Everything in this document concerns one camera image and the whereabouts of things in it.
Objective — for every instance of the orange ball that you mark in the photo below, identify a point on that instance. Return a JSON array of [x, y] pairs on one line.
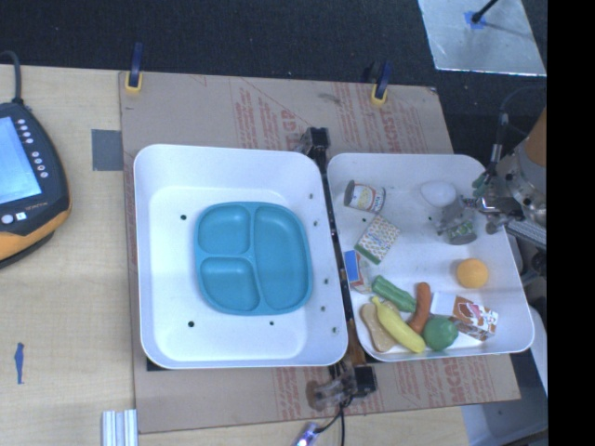
[[472, 273]]

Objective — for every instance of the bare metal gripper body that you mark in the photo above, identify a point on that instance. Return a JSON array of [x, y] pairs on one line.
[[523, 193]]

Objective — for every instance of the yellow banana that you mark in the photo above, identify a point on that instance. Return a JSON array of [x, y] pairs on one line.
[[400, 328]]

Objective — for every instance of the white egg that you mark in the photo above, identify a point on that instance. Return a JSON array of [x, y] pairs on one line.
[[438, 192]]

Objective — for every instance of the blue divided plate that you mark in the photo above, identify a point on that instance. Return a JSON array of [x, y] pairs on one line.
[[279, 258]]

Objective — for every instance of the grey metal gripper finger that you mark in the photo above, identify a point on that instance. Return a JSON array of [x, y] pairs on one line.
[[495, 223], [453, 214]]

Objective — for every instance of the blue and white carton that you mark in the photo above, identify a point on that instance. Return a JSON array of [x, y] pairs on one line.
[[355, 270]]

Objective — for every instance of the thin black and white rod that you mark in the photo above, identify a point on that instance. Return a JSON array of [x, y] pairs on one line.
[[335, 249]]

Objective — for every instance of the tan biscuit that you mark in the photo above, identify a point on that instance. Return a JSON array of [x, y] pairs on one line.
[[377, 332]]

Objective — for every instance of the colourful patterned packet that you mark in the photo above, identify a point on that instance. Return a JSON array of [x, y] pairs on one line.
[[377, 240]]

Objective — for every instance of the green can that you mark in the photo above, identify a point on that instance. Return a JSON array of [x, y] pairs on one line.
[[462, 234]]

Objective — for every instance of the orange sausage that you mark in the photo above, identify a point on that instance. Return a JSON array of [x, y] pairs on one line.
[[422, 307]]

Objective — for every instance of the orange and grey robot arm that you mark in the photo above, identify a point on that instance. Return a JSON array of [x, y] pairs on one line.
[[534, 151]]

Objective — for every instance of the white and orange carton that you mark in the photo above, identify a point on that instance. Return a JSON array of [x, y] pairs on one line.
[[469, 314]]

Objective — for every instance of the white and yellow can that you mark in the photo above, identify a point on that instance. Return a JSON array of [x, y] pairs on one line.
[[365, 197]]

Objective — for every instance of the green round fruit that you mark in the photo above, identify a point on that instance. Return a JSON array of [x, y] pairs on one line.
[[439, 333]]

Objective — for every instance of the white plastic tray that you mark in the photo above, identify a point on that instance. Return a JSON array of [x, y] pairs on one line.
[[418, 253], [172, 272]]

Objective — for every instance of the brown cardboard board red print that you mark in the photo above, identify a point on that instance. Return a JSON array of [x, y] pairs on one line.
[[186, 109]]

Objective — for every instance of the green pepper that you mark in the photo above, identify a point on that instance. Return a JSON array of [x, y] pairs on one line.
[[392, 292]]

